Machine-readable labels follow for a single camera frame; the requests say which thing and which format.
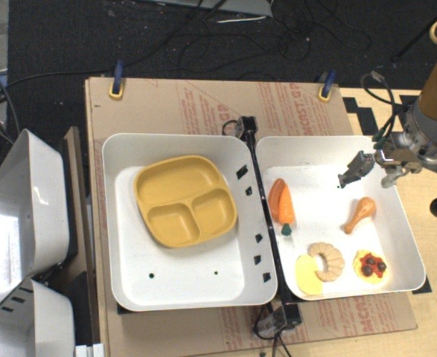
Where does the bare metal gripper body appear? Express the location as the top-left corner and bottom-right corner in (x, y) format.
(374, 131), (428, 175)

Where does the tan chicken drumstick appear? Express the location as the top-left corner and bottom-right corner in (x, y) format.
(343, 196), (377, 236)

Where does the orange carrot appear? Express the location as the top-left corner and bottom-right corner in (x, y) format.
(278, 184), (297, 237)

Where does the small round pizza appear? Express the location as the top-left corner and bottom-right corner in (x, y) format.
(352, 249), (388, 286)

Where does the beige croissant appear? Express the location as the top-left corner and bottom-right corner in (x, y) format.
(307, 242), (346, 283)

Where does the thin black rod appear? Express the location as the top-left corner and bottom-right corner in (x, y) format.
(244, 131), (298, 314)

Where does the pale yellow cheese slice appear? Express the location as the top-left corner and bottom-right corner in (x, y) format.
(295, 254), (325, 297)

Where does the yellow divided plate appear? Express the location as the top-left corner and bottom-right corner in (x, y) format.
(133, 154), (239, 249)

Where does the brown cardboard board, red print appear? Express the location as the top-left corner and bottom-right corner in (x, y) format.
(84, 77), (418, 357)

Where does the black block with thin wires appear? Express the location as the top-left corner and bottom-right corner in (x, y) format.
(261, 303), (303, 338)
(235, 115), (258, 141)

